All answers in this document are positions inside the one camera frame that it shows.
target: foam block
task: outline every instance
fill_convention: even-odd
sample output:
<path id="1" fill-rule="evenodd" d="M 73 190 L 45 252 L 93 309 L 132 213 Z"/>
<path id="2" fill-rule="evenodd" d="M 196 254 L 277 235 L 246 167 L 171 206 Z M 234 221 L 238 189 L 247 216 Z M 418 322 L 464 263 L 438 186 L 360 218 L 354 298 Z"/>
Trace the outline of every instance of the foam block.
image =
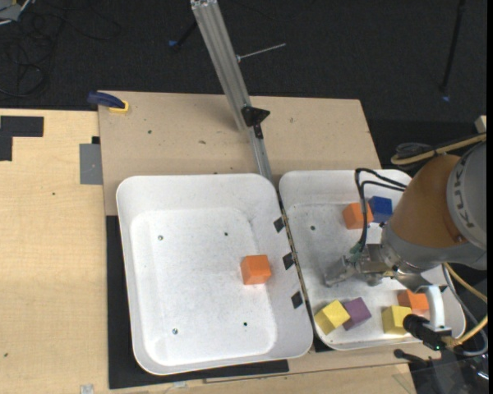
<path id="1" fill-rule="evenodd" d="M 367 203 L 367 223 L 371 223 L 374 217 L 372 216 L 371 206 Z M 350 203 L 343 210 L 343 220 L 347 229 L 362 229 L 363 214 L 359 203 Z"/>
<path id="2" fill-rule="evenodd" d="M 265 283 L 272 276 L 269 258 L 265 254 L 248 255 L 241 261 L 241 274 L 245 285 Z"/>
<path id="3" fill-rule="evenodd" d="M 347 310 L 351 317 L 348 321 L 343 323 L 343 328 L 345 328 L 345 330 L 355 328 L 363 324 L 371 317 L 371 311 L 369 311 L 362 298 L 356 298 L 350 300 L 349 302 L 343 302 L 343 307 Z"/>
<path id="4" fill-rule="evenodd" d="M 423 315 L 429 310 L 429 303 L 425 293 L 414 293 L 409 289 L 397 294 L 398 304 L 411 308 L 413 314 Z"/>
<path id="5" fill-rule="evenodd" d="M 407 306 L 391 305 L 381 313 L 381 319 L 385 334 L 396 334 L 403 336 L 406 331 L 403 328 L 403 319 L 411 313 Z"/>
<path id="6" fill-rule="evenodd" d="M 339 300 L 335 300 L 316 313 L 314 321 L 320 326 L 322 332 L 329 334 L 350 318 L 351 316 L 342 303 Z"/>
<path id="7" fill-rule="evenodd" d="M 369 205 L 375 223 L 387 222 L 393 215 L 393 200 L 391 199 L 375 195 L 369 199 Z"/>

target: orange cube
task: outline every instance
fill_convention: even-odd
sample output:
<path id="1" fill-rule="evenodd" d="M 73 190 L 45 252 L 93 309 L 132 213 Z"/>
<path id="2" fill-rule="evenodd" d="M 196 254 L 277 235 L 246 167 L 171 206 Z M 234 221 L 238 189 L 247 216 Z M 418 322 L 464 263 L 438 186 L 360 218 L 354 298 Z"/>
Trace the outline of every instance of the orange cube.
<path id="1" fill-rule="evenodd" d="M 265 254 L 247 255 L 241 261 L 241 273 L 245 285 L 265 283 L 272 275 L 269 258 Z"/>
<path id="2" fill-rule="evenodd" d="M 399 292 L 397 298 L 399 305 L 411 308 L 413 314 L 423 315 L 429 310 L 425 293 L 414 293 L 407 289 Z"/>
<path id="3" fill-rule="evenodd" d="M 371 206 L 367 205 L 367 223 L 371 223 L 374 220 L 372 215 Z M 343 220 L 347 229 L 362 229 L 363 228 L 363 214 L 362 208 L 359 203 L 350 203 L 343 210 Z"/>

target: black clip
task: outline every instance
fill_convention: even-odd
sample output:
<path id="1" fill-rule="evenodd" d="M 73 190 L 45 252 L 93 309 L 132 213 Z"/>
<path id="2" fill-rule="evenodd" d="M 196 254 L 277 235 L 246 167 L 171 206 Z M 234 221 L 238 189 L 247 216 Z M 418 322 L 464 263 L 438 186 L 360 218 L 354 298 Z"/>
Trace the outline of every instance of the black clip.
<path id="1" fill-rule="evenodd" d="M 261 108 L 243 107 L 241 108 L 241 114 L 247 127 L 254 127 L 254 133 L 258 139 L 263 139 L 263 131 L 261 130 L 261 123 L 266 119 L 270 111 Z"/>

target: metal rod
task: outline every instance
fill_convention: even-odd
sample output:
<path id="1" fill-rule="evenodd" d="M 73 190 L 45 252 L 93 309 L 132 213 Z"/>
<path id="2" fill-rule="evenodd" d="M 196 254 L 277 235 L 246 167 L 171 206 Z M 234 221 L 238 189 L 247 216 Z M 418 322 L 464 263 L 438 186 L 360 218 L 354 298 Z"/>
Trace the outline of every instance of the metal rod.
<path id="1" fill-rule="evenodd" d="M 188 26 L 185 33 L 182 34 L 180 39 L 178 39 L 177 41 L 170 42 L 170 47 L 172 47 L 174 51 L 179 51 L 182 45 L 184 44 L 184 42 L 190 37 L 191 33 L 196 29 L 196 27 L 197 27 L 197 22 L 193 21 L 191 25 Z"/>
<path id="2" fill-rule="evenodd" d="M 457 47 L 458 34 L 460 32 L 460 24 L 462 23 L 462 15 L 466 10 L 466 0 L 460 0 L 458 3 L 457 19 L 454 22 L 453 39 L 451 41 L 451 48 L 449 50 L 449 56 L 447 59 L 447 65 L 445 67 L 444 79 L 440 85 L 440 91 L 443 94 L 447 94 L 447 85 L 449 83 L 449 76 L 451 75 L 451 68 L 453 67 L 454 52 Z"/>
<path id="3" fill-rule="evenodd" d="M 205 41 L 214 68 L 233 111 L 237 128 L 248 130 L 248 137 L 259 173 L 272 181 L 265 142 L 256 137 L 253 127 L 247 127 L 242 116 L 242 108 L 250 107 L 251 101 L 243 79 L 236 54 L 233 51 L 228 31 L 217 0 L 191 0 L 191 9 Z"/>
<path id="4" fill-rule="evenodd" d="M 247 58 L 247 57 L 256 56 L 257 54 L 266 53 L 267 51 L 272 51 L 273 49 L 278 49 L 278 48 L 284 47 L 285 45 L 287 45 L 287 43 L 282 43 L 282 44 L 279 44 L 279 45 L 275 45 L 275 46 L 273 46 L 273 47 L 264 48 L 264 49 L 261 49 L 261 50 L 259 50 L 259 51 L 255 51 L 255 52 L 253 52 L 253 53 L 248 53 L 248 54 L 245 54 L 244 56 L 240 56 L 240 55 L 238 54 L 238 55 L 236 55 L 237 62 L 241 62 L 241 60 L 242 60 L 243 58 Z"/>

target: wooden board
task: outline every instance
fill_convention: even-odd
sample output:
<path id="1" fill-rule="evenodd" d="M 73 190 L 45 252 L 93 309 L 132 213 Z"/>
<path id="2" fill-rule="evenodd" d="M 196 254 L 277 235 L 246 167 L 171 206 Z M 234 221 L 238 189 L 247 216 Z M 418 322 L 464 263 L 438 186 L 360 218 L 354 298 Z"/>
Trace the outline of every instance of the wooden board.
<path id="1" fill-rule="evenodd" d="M 102 186 L 80 184 L 79 168 L 79 144 L 99 133 L 97 112 L 0 109 L 4 114 L 44 117 L 44 137 L 15 138 L 12 162 L 0 162 L 0 393 L 77 394 L 86 384 L 95 394 L 174 391 L 172 384 L 108 389 L 104 196 Z M 403 348 L 436 357 L 420 343 Z M 290 360 L 285 375 L 187 385 L 195 393 L 334 386 L 400 393 L 396 377 L 409 376 L 408 367 L 392 350 L 311 351 Z"/>
<path id="2" fill-rule="evenodd" d="M 224 95 L 105 92 L 130 105 L 127 114 L 99 107 L 107 215 L 117 215 L 115 193 L 129 176 L 257 172 Z M 262 128 L 276 186 L 289 171 L 380 168 L 360 101 L 251 102 L 271 112 Z"/>

